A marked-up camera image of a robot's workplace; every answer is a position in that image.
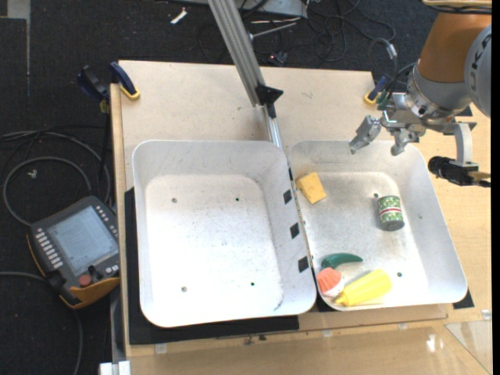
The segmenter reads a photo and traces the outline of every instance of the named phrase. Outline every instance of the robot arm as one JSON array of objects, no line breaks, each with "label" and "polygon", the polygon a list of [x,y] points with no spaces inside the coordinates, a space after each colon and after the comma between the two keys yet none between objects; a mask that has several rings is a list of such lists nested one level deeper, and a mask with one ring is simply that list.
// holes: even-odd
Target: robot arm
[{"label": "robot arm", "polygon": [[491,116],[491,0],[422,0],[440,10],[405,93],[382,91],[380,119],[367,116],[351,141],[352,154],[368,145],[385,127],[394,136],[393,155],[427,130],[455,135],[457,159],[434,157],[429,170],[455,184],[489,186],[472,162],[470,131],[475,123],[455,116],[473,102]]}]

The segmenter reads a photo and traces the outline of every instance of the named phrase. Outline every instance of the green can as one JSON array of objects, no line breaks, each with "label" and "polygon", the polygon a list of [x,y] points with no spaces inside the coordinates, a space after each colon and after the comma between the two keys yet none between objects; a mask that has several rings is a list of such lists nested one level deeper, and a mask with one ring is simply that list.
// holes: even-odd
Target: green can
[{"label": "green can", "polygon": [[378,215],[383,230],[399,230],[405,226],[401,200],[398,196],[384,196],[378,199]]}]

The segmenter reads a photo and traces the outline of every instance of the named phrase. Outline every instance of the yellow squeeze bottle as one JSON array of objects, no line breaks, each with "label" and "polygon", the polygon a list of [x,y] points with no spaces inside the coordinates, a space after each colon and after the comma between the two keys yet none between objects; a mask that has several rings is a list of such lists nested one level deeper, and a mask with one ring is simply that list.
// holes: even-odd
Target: yellow squeeze bottle
[{"label": "yellow squeeze bottle", "polygon": [[388,274],[384,270],[374,270],[348,284],[335,299],[335,303],[350,307],[385,295],[391,289],[392,282]]}]

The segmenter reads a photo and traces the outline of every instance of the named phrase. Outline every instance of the yellow block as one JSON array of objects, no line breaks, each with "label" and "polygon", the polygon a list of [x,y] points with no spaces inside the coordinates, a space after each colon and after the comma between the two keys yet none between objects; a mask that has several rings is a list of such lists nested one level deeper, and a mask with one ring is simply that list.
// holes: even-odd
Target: yellow block
[{"label": "yellow block", "polygon": [[305,198],[307,198],[311,204],[314,204],[327,196],[317,172],[311,172],[310,174],[305,175],[297,180],[295,184],[297,184],[297,188],[300,189]]}]

